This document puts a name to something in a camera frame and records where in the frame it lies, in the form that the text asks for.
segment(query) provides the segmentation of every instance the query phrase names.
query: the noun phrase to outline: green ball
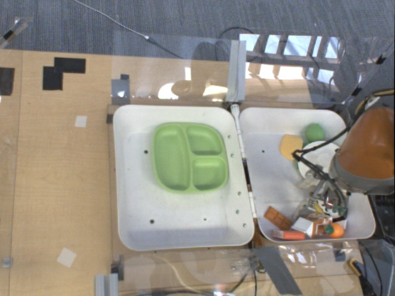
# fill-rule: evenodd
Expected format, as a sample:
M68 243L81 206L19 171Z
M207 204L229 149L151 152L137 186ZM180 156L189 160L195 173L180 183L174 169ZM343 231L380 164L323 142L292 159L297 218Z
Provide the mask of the green ball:
M311 124L306 129L306 139L308 142L322 141L325 137L325 132L319 124Z

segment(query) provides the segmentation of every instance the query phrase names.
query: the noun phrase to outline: wooden table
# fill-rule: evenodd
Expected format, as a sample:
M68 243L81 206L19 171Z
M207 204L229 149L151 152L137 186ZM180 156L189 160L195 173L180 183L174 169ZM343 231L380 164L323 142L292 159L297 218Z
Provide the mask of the wooden table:
M86 73L65 73L63 91L43 91L43 67L52 67L55 57L86 59ZM214 84L226 84L226 63L199 65L203 70L214 67ZM124 291L183 284L199 289L207 284L203 278L232 286L238 280L240 275L230 275L233 249L132 252L112 228L116 212L111 208L114 185L106 123L111 79L128 74L133 95L155 97L163 85L184 78L189 61L3 50L0 67L15 68L14 92L0 103L0 139L8 138L0 141L0 257L14 261L11 269L0 269L1 296L94 295L95 275L109 274L117 254L125 257ZM269 105L284 85L273 81L265 86L272 92L260 100L267 98ZM251 89L247 95L257 95L257 88ZM306 94L307 86L300 83L298 91ZM86 127L75 127L77 116L87 117ZM3 146L8 148L6 161ZM349 256L360 258L357 244L350 244ZM71 267L57 262L63 248L76 253ZM305 295L362 295L357 276L344 263L329 259L319 266L303 273L297 266L291 269ZM258 280L259 294L278 295L266 274ZM252 276L238 290L238 295L253 295Z

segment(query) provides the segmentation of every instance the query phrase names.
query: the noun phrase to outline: white hinge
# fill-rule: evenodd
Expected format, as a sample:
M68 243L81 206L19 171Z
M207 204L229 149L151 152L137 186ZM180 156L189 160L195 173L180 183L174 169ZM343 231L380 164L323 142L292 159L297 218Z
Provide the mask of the white hinge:
M249 204L251 206L252 217L253 218L258 218L257 210L255 208L254 194L252 192L248 192L248 197L249 197Z

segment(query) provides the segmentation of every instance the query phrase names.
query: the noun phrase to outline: toy orange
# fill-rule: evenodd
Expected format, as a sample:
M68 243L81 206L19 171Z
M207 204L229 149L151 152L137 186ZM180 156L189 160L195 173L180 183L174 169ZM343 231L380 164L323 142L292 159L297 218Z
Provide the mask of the toy orange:
M325 232L331 238L340 238L344 234L344 229L339 224L329 224L325 227Z

